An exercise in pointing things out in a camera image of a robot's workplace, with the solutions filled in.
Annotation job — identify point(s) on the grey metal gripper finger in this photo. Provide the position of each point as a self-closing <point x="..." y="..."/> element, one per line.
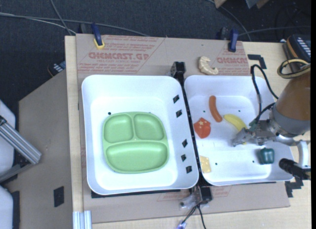
<point x="250" y="133"/>
<point x="240" y="138"/>

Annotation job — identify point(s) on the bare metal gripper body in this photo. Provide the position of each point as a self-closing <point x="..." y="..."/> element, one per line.
<point x="265" y="131"/>

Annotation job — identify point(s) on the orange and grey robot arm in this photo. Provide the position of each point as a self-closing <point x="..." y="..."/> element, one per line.
<point x="295" y="97"/>

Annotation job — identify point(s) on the yellow banana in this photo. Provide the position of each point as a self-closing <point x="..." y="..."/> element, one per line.
<point x="234" y="122"/>

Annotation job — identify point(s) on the white plastic tray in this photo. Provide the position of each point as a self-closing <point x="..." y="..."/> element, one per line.
<point x="237" y="171"/>
<point x="138" y="94"/>

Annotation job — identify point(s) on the red toy fruit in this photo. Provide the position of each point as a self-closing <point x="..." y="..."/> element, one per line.
<point x="202" y="128"/>

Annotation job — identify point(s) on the orange sausage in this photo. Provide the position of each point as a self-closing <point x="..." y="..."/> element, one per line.
<point x="214" y="108"/>

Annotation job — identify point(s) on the yellow cheese slice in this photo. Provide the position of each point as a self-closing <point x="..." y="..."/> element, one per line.
<point x="205" y="164"/>

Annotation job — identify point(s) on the beige croissant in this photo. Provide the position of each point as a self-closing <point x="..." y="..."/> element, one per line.
<point x="205" y="65"/>

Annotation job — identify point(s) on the green divided plate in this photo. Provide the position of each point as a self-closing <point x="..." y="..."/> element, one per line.
<point x="135" y="144"/>

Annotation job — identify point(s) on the brown cardboard board red print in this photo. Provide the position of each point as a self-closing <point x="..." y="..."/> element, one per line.
<point x="148" y="208"/>

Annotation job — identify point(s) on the black cylinder on white bracket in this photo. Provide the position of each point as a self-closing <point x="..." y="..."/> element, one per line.
<point x="291" y="167"/>

